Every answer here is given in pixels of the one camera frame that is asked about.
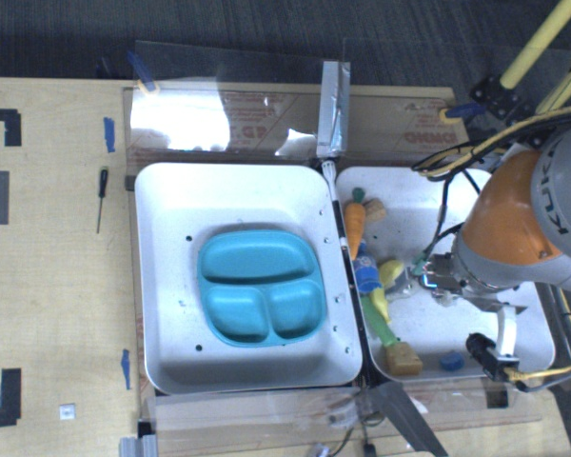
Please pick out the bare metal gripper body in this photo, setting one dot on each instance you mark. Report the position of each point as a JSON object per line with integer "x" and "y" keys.
{"x": 440, "y": 274}

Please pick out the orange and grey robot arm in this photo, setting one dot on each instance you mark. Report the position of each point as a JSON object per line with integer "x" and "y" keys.
{"x": 509, "y": 217}

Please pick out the white plastic tray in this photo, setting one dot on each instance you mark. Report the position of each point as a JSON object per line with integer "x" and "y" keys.
{"x": 171, "y": 255}
{"x": 438, "y": 322}

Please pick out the yellow banana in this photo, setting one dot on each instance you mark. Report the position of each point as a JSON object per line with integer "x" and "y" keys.
{"x": 390, "y": 270}

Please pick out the blue can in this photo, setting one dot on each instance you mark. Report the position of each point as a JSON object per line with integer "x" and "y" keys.
{"x": 366, "y": 274}

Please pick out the green toy vegetable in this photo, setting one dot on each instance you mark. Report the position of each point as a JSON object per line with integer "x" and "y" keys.
{"x": 380, "y": 326}

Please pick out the small blue round piece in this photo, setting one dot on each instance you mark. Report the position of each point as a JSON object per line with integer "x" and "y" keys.
{"x": 452, "y": 361}

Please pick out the beige biscuit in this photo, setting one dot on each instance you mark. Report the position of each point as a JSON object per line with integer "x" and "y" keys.
{"x": 376, "y": 211}

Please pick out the yellow bread slice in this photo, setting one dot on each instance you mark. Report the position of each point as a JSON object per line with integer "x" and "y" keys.
{"x": 403, "y": 360}

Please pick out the orange carrot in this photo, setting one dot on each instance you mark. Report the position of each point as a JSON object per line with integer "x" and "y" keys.
{"x": 355, "y": 222}

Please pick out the brown cardboard board red print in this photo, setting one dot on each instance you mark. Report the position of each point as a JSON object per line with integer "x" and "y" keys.
{"x": 399, "y": 117}

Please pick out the blue divided plate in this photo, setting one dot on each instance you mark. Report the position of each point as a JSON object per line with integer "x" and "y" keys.
{"x": 259, "y": 260}

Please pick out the black screwdriver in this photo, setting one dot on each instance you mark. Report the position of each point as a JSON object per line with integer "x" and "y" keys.
{"x": 103, "y": 184}

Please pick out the black cylinder on white bracket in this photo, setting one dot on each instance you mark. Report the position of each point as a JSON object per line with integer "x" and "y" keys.
{"x": 486, "y": 352}

